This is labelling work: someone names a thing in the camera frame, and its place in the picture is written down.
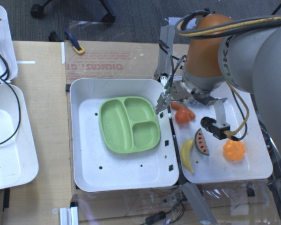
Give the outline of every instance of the office chair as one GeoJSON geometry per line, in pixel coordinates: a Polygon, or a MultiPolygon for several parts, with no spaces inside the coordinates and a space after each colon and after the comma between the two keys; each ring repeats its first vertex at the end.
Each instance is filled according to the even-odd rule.
{"type": "MultiPolygon", "coordinates": [[[[35,18],[41,18],[44,14],[45,6],[50,3],[52,0],[43,0],[40,4],[34,4],[31,8],[30,14],[35,18]]],[[[99,0],[107,14],[102,18],[102,22],[104,23],[113,23],[116,20],[116,15],[113,12],[112,8],[109,5],[107,0],[99,0]]]]}

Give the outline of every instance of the toy watermelon slice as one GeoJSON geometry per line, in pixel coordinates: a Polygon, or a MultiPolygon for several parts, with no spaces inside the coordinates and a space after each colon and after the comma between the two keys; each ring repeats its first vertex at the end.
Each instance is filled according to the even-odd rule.
{"type": "Polygon", "coordinates": [[[203,136],[201,128],[196,132],[195,145],[201,153],[209,156],[209,150],[208,150],[208,147],[206,145],[205,138],[203,136]]]}

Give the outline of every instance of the plastic fruit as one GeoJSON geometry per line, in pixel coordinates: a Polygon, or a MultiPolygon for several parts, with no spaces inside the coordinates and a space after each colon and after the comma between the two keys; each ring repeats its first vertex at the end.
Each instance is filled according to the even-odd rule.
{"type": "Polygon", "coordinates": [[[224,147],[224,156],[231,161],[240,161],[244,158],[245,147],[242,141],[228,139],[224,147]]]}
{"type": "Polygon", "coordinates": [[[189,157],[189,154],[193,147],[193,143],[194,143],[194,140],[192,138],[188,139],[182,144],[182,146],[180,148],[180,156],[181,156],[182,165],[184,167],[188,168],[191,171],[191,173],[195,172],[192,168],[191,160],[189,157]]]}
{"type": "Polygon", "coordinates": [[[202,132],[202,129],[200,128],[195,135],[195,145],[197,149],[200,151],[200,153],[203,153],[204,155],[209,156],[209,150],[206,145],[206,141],[202,132]]]}
{"type": "Polygon", "coordinates": [[[178,109],[175,114],[175,119],[177,123],[188,123],[189,121],[196,118],[196,115],[188,107],[183,107],[178,109]]]}
{"type": "Polygon", "coordinates": [[[170,106],[171,106],[171,108],[176,109],[176,110],[183,108],[182,104],[179,104],[178,102],[171,102],[170,106]]]}

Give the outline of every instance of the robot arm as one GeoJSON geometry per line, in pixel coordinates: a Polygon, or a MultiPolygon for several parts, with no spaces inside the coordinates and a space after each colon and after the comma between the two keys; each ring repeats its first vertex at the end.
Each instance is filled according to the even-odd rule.
{"type": "Polygon", "coordinates": [[[183,31],[187,19],[182,18],[176,25],[181,35],[192,37],[182,79],[173,81],[170,90],[160,96],[156,113],[171,101],[195,100],[213,105],[216,120],[203,118],[201,125],[218,139],[227,138],[230,126],[223,108],[226,99],[211,97],[210,93],[228,82],[254,95],[260,116],[281,154],[281,17],[233,21],[224,15],[206,14],[192,33],[183,31]],[[252,29],[240,26],[240,22],[252,23],[252,29]]]}

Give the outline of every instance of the banana peel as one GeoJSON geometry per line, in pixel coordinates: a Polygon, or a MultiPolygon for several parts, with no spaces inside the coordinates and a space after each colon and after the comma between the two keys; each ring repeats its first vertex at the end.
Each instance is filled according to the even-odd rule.
{"type": "Polygon", "coordinates": [[[194,139],[190,138],[190,139],[187,139],[181,146],[180,148],[180,157],[181,157],[181,162],[182,162],[182,165],[186,168],[188,168],[188,170],[191,172],[191,173],[194,173],[195,171],[193,170],[192,168],[192,164],[191,164],[191,161],[190,161],[190,157],[189,157],[189,154],[191,152],[191,149],[193,147],[193,144],[194,144],[194,139]]]}

